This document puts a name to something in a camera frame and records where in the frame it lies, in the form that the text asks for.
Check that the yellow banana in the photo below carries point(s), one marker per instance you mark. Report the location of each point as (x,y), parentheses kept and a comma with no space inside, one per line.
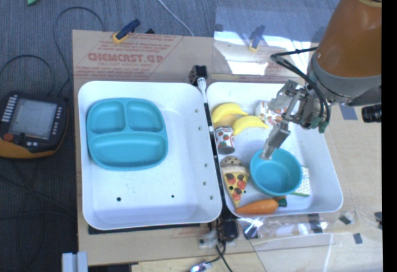
(226,109)
(248,123)

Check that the white plastic tray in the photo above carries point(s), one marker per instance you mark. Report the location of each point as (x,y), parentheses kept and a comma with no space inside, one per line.
(183,187)
(319,171)

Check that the pale packet with green pattern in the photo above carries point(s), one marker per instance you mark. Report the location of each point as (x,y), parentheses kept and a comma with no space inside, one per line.
(305,182)

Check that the brown chocolate chip biscuit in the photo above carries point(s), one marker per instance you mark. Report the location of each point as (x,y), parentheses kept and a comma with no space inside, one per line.
(231,161)

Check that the thin black and white rod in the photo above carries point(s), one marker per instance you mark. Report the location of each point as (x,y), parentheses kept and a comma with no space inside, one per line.
(214,140)

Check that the blue bowl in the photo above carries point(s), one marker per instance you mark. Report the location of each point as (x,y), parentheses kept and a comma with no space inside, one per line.
(279,176)

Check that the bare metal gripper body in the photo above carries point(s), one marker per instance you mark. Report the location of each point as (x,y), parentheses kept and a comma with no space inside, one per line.
(302,111)

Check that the orange carrot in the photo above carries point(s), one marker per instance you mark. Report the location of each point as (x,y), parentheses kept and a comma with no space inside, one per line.
(259,206)

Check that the brown cardboard board, red print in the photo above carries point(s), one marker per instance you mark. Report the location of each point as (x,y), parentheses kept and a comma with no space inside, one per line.
(192,57)

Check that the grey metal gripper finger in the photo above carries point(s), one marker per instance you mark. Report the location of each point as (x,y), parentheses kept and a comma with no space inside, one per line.
(277,137)

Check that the blue divided plate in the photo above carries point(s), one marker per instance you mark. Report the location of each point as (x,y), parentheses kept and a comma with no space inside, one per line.
(127,134)

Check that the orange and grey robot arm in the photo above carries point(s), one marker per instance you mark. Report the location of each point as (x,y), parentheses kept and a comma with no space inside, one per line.
(350,44)

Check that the white carton with red print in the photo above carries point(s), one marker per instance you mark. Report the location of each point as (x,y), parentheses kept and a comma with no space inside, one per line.
(266,116)

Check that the pizza slice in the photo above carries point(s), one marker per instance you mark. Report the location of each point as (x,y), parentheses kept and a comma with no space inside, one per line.
(235,182)

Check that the black cylinder on white bracket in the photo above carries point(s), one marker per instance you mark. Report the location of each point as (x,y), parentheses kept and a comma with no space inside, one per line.
(372,113)

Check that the white can with red print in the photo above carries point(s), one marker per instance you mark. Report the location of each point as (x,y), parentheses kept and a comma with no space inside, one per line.
(224,139)

